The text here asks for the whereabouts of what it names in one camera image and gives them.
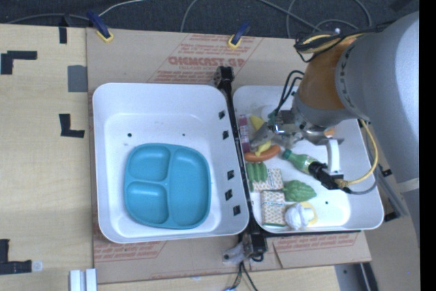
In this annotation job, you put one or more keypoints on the black cylinder on white bracket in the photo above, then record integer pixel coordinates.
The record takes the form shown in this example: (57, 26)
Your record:
(333, 156)

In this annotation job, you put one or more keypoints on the blue divided plate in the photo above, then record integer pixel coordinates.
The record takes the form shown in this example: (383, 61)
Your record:
(177, 187)

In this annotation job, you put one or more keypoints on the white plastic tray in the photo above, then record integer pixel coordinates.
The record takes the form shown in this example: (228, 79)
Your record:
(354, 160)
(163, 105)

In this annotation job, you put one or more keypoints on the yellow rimmed white toy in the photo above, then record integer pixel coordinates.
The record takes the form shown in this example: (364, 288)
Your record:
(310, 213)

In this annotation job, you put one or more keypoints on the brown cardboard board red print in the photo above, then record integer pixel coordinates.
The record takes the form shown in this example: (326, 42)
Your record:
(136, 58)

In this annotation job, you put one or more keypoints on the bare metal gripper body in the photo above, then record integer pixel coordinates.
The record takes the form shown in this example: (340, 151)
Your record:
(289, 127)

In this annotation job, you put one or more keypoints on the patterned white orange carton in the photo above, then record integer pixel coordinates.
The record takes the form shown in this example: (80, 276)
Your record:
(272, 209)
(274, 179)

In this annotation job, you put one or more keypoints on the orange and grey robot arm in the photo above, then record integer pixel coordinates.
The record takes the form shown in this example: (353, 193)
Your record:
(381, 71)

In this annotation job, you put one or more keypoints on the orange sausage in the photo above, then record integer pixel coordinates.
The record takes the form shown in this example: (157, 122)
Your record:
(269, 154)

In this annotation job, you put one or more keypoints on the green ridged toy vegetable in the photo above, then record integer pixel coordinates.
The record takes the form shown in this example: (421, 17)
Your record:
(257, 172)

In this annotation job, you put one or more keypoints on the red pink packet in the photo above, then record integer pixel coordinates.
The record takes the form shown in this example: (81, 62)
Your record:
(244, 133)

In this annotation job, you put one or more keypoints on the yellow banana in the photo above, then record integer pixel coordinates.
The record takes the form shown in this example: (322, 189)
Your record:
(256, 121)

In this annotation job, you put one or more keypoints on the white lumpy toy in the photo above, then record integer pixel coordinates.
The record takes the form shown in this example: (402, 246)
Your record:
(294, 216)

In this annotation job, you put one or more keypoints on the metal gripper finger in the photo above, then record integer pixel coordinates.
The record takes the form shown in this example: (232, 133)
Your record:
(261, 137)

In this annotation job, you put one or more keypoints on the green plastic bottle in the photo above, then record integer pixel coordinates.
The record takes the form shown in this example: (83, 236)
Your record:
(299, 161)

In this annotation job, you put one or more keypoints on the green toy lettuce leaf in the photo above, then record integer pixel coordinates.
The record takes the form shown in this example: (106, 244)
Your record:
(299, 191)

